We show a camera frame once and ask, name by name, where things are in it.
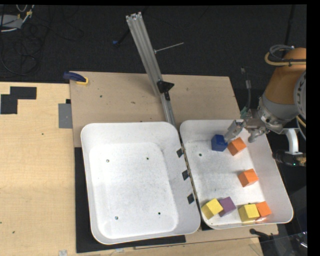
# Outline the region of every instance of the blue cube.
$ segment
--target blue cube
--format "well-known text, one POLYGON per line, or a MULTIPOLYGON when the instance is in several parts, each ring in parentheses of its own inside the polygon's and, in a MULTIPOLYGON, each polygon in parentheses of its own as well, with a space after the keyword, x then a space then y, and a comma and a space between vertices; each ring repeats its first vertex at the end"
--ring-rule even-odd
POLYGON ((211 139, 211 148, 214 151, 224 151, 228 146, 228 143, 225 142, 225 138, 223 135, 216 134, 211 139))

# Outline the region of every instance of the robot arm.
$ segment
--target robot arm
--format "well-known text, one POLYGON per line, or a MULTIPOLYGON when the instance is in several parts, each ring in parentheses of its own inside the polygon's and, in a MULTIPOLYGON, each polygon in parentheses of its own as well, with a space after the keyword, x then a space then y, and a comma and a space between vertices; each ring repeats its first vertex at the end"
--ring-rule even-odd
MULTIPOLYGON (((288 151, 278 151, 273 158, 291 166, 306 166, 306 154, 299 152, 297 132, 300 129, 285 128, 288 122, 299 118, 299 115, 306 120, 306 56, 305 48, 286 45, 270 48, 265 61, 277 68, 259 99, 257 109, 246 106, 241 111, 243 121, 232 122, 224 135, 225 142, 229 143, 243 128, 250 133, 249 143, 270 131, 286 135, 289 141, 288 151), (276 56, 277 51, 289 52, 280 58, 276 56)), ((246 81, 246 86, 249 90, 250 81, 246 81)))

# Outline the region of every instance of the yellow block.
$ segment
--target yellow block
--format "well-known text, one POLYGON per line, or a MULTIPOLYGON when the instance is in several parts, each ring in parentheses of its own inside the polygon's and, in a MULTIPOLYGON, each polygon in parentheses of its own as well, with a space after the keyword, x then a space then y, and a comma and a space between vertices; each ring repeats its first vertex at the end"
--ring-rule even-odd
POLYGON ((201 207, 201 211, 209 220, 214 215, 220 213, 224 208, 221 206, 219 201, 214 198, 211 201, 207 202, 204 206, 201 207))
POLYGON ((257 206, 254 203, 241 206, 238 212, 242 222, 253 222, 260 217, 257 206))

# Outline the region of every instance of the white tray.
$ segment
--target white tray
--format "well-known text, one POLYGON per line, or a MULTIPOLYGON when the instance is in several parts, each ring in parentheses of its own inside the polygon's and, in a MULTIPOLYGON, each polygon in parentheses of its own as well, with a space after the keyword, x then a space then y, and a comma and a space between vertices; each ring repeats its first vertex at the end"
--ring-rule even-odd
POLYGON ((102 244, 195 232, 200 214, 177 129, 167 122, 91 123, 81 132, 90 225, 102 244))
POLYGON ((239 208, 242 205, 266 201, 272 211, 265 220, 242 223, 238 210, 210 219, 201 213, 202 219, 213 229, 228 229, 244 225, 288 223, 293 218, 293 208, 272 158, 266 135, 249 143, 249 133, 243 129, 241 137, 246 148, 232 156, 226 148, 223 152, 213 151, 211 139, 215 134, 224 135, 233 120, 187 120, 180 126, 180 134, 188 159, 195 193, 202 207, 211 199, 231 197, 239 208), (238 174, 253 168, 259 181, 242 187, 238 174))

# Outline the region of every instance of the block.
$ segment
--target block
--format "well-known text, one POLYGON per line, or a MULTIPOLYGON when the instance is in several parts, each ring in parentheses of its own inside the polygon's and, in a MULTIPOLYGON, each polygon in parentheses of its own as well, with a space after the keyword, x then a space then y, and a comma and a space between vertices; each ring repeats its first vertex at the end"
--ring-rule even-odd
POLYGON ((247 145, 244 143, 241 137, 238 137, 234 140, 232 140, 227 148, 230 151, 231 155, 235 156, 239 152, 241 152, 243 149, 245 149, 247 145))
POLYGON ((228 143, 225 142, 225 137, 220 134, 216 134, 211 139, 211 149, 213 151, 224 151, 228 146, 228 143))
POLYGON ((271 209, 269 208, 269 205, 267 204, 266 201, 259 202, 255 204, 258 212, 259 212, 259 217, 256 219, 256 221, 262 221, 264 220, 268 215, 272 214, 271 209))
POLYGON ((248 169, 238 175, 242 187, 247 187, 259 180, 254 169, 248 169))
POLYGON ((220 199, 218 202, 223 208, 223 210, 219 212, 220 217, 232 213, 237 208, 230 196, 220 199))
POLYGON ((222 210, 223 207, 216 198, 212 199, 211 201, 207 202, 204 206, 201 207, 201 211, 208 220, 211 219, 214 215, 221 212, 222 210))
POLYGON ((238 209, 240 219, 242 222, 253 222, 255 221, 260 215, 257 209, 257 206, 253 204, 245 204, 238 209))

